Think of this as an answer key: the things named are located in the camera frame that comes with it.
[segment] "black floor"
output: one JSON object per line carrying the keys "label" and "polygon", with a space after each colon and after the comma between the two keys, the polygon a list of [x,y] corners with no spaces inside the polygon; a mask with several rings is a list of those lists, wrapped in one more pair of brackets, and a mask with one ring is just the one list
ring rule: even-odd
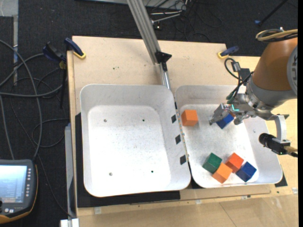
{"label": "black floor", "polygon": [[[280,27],[285,30],[298,28],[298,0],[288,0],[263,26],[255,24],[255,20],[262,20],[281,2],[282,0],[191,0],[187,12],[180,17],[164,20],[161,23],[162,30],[156,30],[156,36],[159,40],[225,43],[227,47],[237,45],[239,50],[235,55],[260,56],[266,44],[255,40],[258,32]],[[126,5],[79,0],[19,0],[18,13],[18,51],[24,58],[41,53],[48,41],[64,51],[63,41],[72,35],[140,38]],[[12,19],[0,17],[0,39],[12,44],[12,33]],[[11,73],[12,64],[12,53],[0,44],[0,82]],[[38,57],[29,61],[28,66],[39,93],[48,92],[61,84],[62,73],[56,62]],[[12,87],[11,79],[0,87],[0,91],[33,94],[24,67],[19,70],[18,78],[20,81],[16,87]],[[67,90],[64,110],[59,107],[59,97],[60,92],[57,97],[40,100],[43,121],[46,122],[43,124],[44,147],[39,150],[41,160],[37,159],[39,192],[35,208],[22,223],[16,221],[3,226],[14,227],[21,223],[24,227],[58,227],[61,219],[67,219],[64,212],[67,204],[62,138],[64,127],[69,121]],[[39,135],[39,130],[35,129],[39,124],[36,100],[4,97],[3,101],[15,158],[31,158],[36,146],[33,139],[37,142]],[[0,158],[10,159],[1,114]]]}

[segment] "green cube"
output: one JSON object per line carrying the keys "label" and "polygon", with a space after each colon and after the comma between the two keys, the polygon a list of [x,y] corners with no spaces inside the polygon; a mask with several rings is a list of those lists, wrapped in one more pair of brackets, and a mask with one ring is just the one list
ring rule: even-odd
{"label": "green cube", "polygon": [[210,153],[202,167],[210,173],[214,173],[219,168],[221,162],[222,159],[220,157],[218,157],[214,153]]}

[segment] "touchscreen display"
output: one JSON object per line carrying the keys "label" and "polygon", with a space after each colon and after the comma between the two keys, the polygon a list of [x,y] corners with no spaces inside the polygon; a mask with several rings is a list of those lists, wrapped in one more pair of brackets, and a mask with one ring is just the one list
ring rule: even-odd
{"label": "touchscreen display", "polygon": [[4,203],[24,200],[27,166],[0,165],[0,198]]}

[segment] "wooden table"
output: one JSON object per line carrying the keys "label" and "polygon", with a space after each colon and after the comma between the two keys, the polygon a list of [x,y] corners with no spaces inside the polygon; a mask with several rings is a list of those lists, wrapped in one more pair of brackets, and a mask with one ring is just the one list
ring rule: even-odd
{"label": "wooden table", "polygon": [[[74,36],[87,54],[80,60],[68,52],[68,82],[74,166],[75,115],[80,113],[80,90],[87,84],[157,85],[159,67],[153,65],[143,40]],[[172,54],[168,72],[172,92],[181,85],[236,85],[218,52],[225,44],[159,41]],[[259,57],[234,56],[242,68],[255,69]],[[290,114],[287,138],[297,148],[297,100],[273,111]],[[267,122],[275,135],[274,122]],[[246,185],[214,189],[181,190],[179,201],[76,208],[80,226],[298,226],[298,160],[278,156],[288,186]]]}

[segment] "metal pole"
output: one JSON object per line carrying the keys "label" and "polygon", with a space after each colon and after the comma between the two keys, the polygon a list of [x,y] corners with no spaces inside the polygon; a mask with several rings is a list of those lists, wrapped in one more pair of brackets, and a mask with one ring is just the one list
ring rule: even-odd
{"label": "metal pole", "polygon": [[[155,53],[161,52],[152,21],[148,16],[142,0],[126,0],[140,31],[146,49],[151,57],[152,63],[158,63]],[[171,90],[168,72],[163,69],[162,63],[159,64],[161,81],[164,86]]]}

